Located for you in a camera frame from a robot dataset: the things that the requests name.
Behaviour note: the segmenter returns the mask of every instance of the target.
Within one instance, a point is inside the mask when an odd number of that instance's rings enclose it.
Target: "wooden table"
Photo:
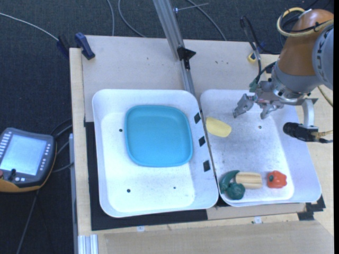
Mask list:
[[[315,220],[300,221],[305,203],[247,207],[212,207],[208,220],[92,231],[84,121],[93,121],[91,99],[102,88],[183,89],[180,67],[166,39],[87,36],[96,57],[86,60],[70,49],[76,188],[76,236],[92,238],[94,249],[106,253],[334,253],[333,145],[310,143],[309,151],[322,186],[326,208]],[[247,61],[248,43],[185,40],[197,54],[190,60],[199,99],[207,89],[247,89],[257,65]],[[277,56],[262,55],[264,65]],[[109,68],[100,75],[93,69]],[[333,99],[333,92],[324,88]],[[333,108],[318,89],[312,97],[320,131],[333,129]],[[297,108],[302,120],[302,109]],[[81,244],[79,253],[86,244]]]

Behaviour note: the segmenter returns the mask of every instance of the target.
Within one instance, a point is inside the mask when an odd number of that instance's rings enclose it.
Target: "blue tray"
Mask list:
[[[138,105],[125,117],[129,157],[147,167],[174,167],[190,161],[192,135],[186,115],[163,105]]]

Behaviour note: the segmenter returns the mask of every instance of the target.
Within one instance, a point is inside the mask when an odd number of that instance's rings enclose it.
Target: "white tray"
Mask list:
[[[233,109],[244,93],[248,91],[211,89],[200,98],[205,119],[214,117],[232,127],[226,138],[208,133],[217,180],[231,170],[256,172],[263,178],[262,188],[247,189],[238,201],[224,193],[221,198],[232,206],[317,201],[321,187],[307,144],[282,131],[286,122],[299,121],[295,107],[285,105],[261,120],[262,110],[255,104],[235,119]],[[267,187],[267,173],[273,170],[287,175],[287,186]]]
[[[199,106],[192,94],[183,90],[103,89],[94,95],[92,105],[99,200],[106,214],[126,217],[215,205],[218,186],[207,143],[199,143],[205,132],[202,120],[195,122]],[[188,163],[143,167],[129,158],[124,118],[127,110],[136,105],[166,105],[184,112],[193,140],[193,156]]]

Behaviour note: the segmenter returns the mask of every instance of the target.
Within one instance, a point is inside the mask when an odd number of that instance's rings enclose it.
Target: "screen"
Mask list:
[[[3,170],[15,168],[16,172],[35,176],[45,147],[45,140],[14,134],[0,167]]]

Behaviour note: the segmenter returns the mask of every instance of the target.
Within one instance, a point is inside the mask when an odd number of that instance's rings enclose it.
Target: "black floor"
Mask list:
[[[75,47],[77,32],[90,35],[163,38],[164,33],[151,0],[0,0],[0,132],[14,127],[50,134],[71,119],[68,59],[58,50],[55,37],[65,37]],[[186,0],[171,0],[181,9]],[[292,7],[324,8],[334,12],[334,0],[191,0],[208,3],[181,10],[178,22],[184,39],[247,41],[239,19],[250,20],[259,42],[279,53],[282,42],[275,28],[278,17]],[[119,15],[138,31],[129,28]],[[55,129],[58,133],[71,121]],[[59,148],[72,129],[58,137]],[[55,169],[69,164],[68,148],[57,157]],[[52,173],[40,189],[25,237],[26,221],[36,192],[0,194],[0,253],[73,253],[72,207],[69,169]]]

